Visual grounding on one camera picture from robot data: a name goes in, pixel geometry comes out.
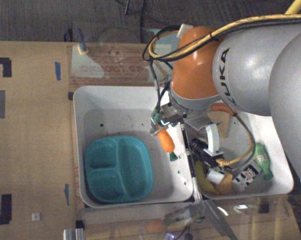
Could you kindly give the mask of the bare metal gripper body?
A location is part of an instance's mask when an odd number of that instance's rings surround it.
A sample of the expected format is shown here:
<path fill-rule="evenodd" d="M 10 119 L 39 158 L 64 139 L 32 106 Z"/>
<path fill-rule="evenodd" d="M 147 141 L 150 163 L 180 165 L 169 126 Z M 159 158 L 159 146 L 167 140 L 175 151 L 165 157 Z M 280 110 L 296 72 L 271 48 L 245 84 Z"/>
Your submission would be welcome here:
<path fill-rule="evenodd" d="M 174 127 L 177 123 L 182 123 L 187 117 L 188 114 L 171 101 L 164 104 L 159 102 L 156 104 L 156 124 L 160 127 L 168 125 Z"/>

